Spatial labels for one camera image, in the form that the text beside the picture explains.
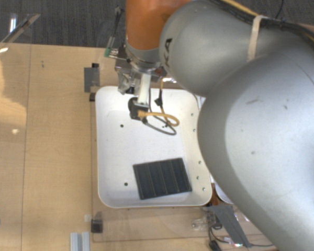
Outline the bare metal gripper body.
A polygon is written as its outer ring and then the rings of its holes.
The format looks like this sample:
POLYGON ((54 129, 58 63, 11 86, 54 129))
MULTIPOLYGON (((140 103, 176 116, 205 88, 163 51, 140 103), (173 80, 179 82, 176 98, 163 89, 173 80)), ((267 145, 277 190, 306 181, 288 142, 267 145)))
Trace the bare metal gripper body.
POLYGON ((120 84, 132 84, 135 79, 140 79, 143 74, 151 76, 152 82, 157 82, 166 77, 166 70, 160 62, 145 62, 136 58, 116 57, 115 71, 120 84))

